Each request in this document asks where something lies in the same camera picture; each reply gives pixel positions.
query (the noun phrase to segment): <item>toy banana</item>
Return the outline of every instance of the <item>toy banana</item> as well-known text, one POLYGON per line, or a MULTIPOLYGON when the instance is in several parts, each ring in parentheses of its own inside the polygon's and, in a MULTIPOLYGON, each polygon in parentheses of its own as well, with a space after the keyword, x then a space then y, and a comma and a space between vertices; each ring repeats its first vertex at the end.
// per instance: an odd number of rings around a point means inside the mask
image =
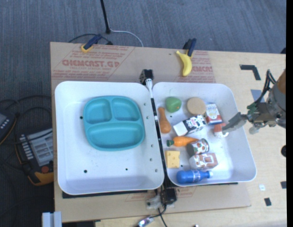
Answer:
POLYGON ((191 72, 191 70, 193 68, 191 57, 189 57, 187 54, 182 54, 180 51, 177 51, 176 53, 180 56, 180 58, 183 62, 182 75, 184 77, 186 77, 191 72))

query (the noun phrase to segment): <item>blue bottle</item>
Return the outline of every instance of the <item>blue bottle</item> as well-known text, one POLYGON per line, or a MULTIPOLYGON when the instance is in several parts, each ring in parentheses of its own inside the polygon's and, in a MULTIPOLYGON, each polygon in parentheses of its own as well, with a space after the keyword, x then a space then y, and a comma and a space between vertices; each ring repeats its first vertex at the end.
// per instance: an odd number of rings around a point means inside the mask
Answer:
POLYGON ((184 183, 196 183, 204 178, 211 178, 213 176, 212 171, 202 172, 199 170, 188 170, 188 171, 178 171, 177 181, 180 184, 184 183))

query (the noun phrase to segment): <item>orange carrot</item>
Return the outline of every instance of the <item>orange carrot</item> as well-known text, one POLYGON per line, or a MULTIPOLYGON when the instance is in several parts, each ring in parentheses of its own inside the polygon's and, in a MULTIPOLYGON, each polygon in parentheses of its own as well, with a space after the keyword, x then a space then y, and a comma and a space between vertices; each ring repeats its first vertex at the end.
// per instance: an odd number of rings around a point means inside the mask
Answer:
POLYGON ((193 143, 198 141, 199 139, 197 138, 192 138, 192 137, 188 137, 188 136, 176 136, 173 138, 173 140, 167 140, 166 144, 167 146, 186 146, 189 143, 193 143))

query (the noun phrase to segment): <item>electronic device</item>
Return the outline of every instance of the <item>electronic device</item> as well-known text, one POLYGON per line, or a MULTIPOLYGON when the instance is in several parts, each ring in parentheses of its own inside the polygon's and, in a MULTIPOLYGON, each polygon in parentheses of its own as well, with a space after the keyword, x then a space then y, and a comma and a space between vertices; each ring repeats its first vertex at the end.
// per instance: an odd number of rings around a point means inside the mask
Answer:
POLYGON ((33 185, 53 182, 53 129, 51 125, 16 135, 16 153, 33 185))
POLYGON ((0 144, 8 137, 16 124, 16 116, 0 109, 0 144))

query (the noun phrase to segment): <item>metal stand pole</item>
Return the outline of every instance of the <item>metal stand pole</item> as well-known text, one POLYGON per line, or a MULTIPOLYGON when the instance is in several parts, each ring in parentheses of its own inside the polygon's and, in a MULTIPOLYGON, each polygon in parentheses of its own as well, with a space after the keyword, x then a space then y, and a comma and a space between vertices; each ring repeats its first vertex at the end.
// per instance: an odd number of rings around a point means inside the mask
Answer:
POLYGON ((105 7, 104 7, 104 2, 103 0, 100 0, 101 2, 101 7, 102 7, 102 11, 103 11, 103 16, 104 16, 104 22, 105 22, 105 26, 106 26, 106 33, 109 34, 111 32, 111 29, 109 28, 108 25, 108 20, 107 20, 107 13, 105 12, 105 7))

